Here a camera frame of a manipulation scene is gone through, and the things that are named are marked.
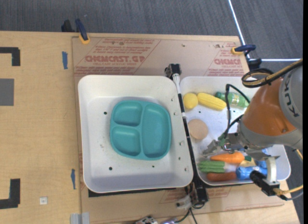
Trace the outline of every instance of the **toy carrot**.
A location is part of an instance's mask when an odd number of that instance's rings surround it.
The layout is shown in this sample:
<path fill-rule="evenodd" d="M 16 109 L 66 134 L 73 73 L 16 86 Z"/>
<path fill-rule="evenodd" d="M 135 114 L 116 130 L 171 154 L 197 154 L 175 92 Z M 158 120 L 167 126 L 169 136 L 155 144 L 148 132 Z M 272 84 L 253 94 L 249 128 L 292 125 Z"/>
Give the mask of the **toy carrot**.
<path fill-rule="evenodd" d="M 211 157 L 211 160 L 224 161 L 227 163 L 240 164 L 245 159 L 241 152 L 234 152 L 233 154 L 225 153 Z"/>
<path fill-rule="evenodd" d="M 209 172 L 206 175 L 206 177 L 209 181 L 213 181 L 213 182 L 237 179 L 235 172 L 224 172 L 224 173 Z"/>

